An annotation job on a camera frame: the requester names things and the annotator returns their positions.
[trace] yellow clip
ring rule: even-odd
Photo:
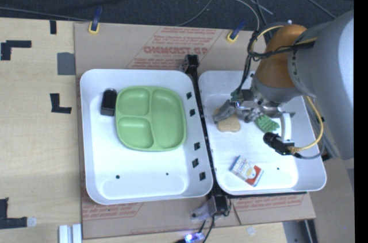
[[[237,38],[239,37],[239,34],[237,34],[236,36],[235,36],[235,38],[230,38],[230,36],[231,36],[231,34],[233,33],[233,31],[230,31],[229,32],[229,34],[227,35],[227,37],[226,37],[226,40],[229,42],[229,43],[234,43],[236,40],[237,40]]]
[[[92,30],[92,21],[90,22],[90,25],[88,27],[88,32],[90,34],[97,34],[99,31],[99,24],[97,24],[96,30]]]

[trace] green object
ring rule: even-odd
[[[186,139],[182,100],[166,88],[134,86],[121,90],[115,119],[120,141],[131,149],[169,151]]]
[[[280,127],[277,122],[264,114],[256,118],[255,123],[264,133],[272,133]]]

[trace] white tray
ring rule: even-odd
[[[199,78],[206,127],[216,179],[219,186],[232,195],[273,194],[317,191],[326,183],[322,159],[298,159],[281,156],[263,142],[264,133],[252,122],[240,120],[236,133],[220,132],[213,121],[213,112],[230,98],[242,78],[241,71],[207,71]],[[243,88],[249,88],[251,78]],[[302,97],[296,97],[283,106],[283,111],[295,112],[292,117],[292,139],[295,146],[305,146],[315,140]],[[317,146],[302,151],[305,156],[318,154]],[[230,172],[235,159],[242,155],[264,170],[257,186],[253,187]]]
[[[118,139],[115,118],[101,115],[102,95],[130,86],[158,86],[182,99],[187,137],[173,151],[143,152]],[[86,187],[99,204],[146,202],[206,195],[213,185],[191,79],[179,71],[89,70],[80,80]]]

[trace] brown cylinder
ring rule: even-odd
[[[286,25],[280,28],[269,41],[265,52],[275,51],[281,46],[292,45],[296,38],[306,30],[301,25]],[[289,53],[272,55],[262,59],[256,70],[257,79],[264,85],[273,88],[292,88],[294,83],[288,71]]]

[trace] snack package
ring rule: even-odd
[[[249,185],[255,187],[263,174],[263,169],[251,163],[243,156],[238,156],[230,171]]]

